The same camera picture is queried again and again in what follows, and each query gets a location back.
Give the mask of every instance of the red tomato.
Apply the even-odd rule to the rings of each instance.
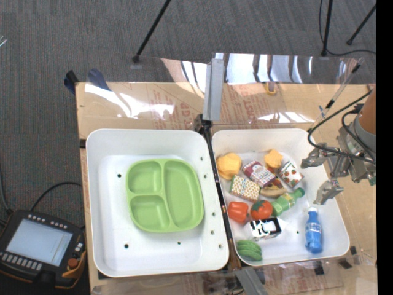
[[[273,213],[273,206],[267,200],[258,200],[252,206],[250,214],[253,220],[268,219]]]

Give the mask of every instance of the green bottle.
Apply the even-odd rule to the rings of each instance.
[[[280,195],[275,201],[271,203],[273,206],[273,216],[280,216],[282,212],[287,211],[289,208],[292,208],[296,200],[300,197],[303,197],[305,191],[303,188],[297,188],[293,192],[286,192],[285,194]]]

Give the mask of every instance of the tomato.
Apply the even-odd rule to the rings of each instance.
[[[248,204],[231,201],[228,206],[228,216],[238,223],[244,223],[248,217]]]
[[[258,200],[252,206],[250,214],[253,220],[268,219],[273,213],[273,206],[267,200]]]

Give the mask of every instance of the screen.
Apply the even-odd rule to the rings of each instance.
[[[23,219],[6,251],[59,266],[72,233]]]

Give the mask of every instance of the white tray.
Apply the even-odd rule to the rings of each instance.
[[[221,269],[229,249],[208,145],[191,130],[99,129],[86,142],[93,258],[109,277],[200,272]],[[153,233],[131,220],[126,172],[135,162],[175,158],[196,171],[204,204],[193,229]]]
[[[349,249],[348,233],[336,199],[328,199],[325,205],[313,204],[319,186],[328,180],[328,177],[323,165],[301,169],[302,159],[308,157],[308,154],[313,150],[307,136],[306,131],[293,128],[221,130],[212,137],[215,159],[229,152],[234,152],[241,157],[243,165],[253,160],[265,164],[264,155],[270,149],[276,149],[284,156],[283,160],[290,160],[304,175],[304,178],[296,187],[302,187],[305,190],[305,195],[299,198],[292,208],[279,216],[282,224],[285,225],[281,234],[258,242],[262,247],[262,260],[247,261],[239,256],[242,261],[250,266],[334,258],[344,255]],[[247,178],[242,171],[238,175]],[[282,184],[288,192],[293,191],[284,181],[282,181]],[[230,181],[220,177],[220,185],[226,206],[231,201],[243,201],[250,206],[252,205],[252,202],[229,193]],[[269,201],[274,200],[261,195],[260,198]],[[324,249],[323,252],[318,254],[312,254],[305,248],[305,224],[310,206],[318,209],[319,220],[322,225],[322,245]],[[230,219],[230,228],[235,242],[247,238],[243,226],[232,219]]]

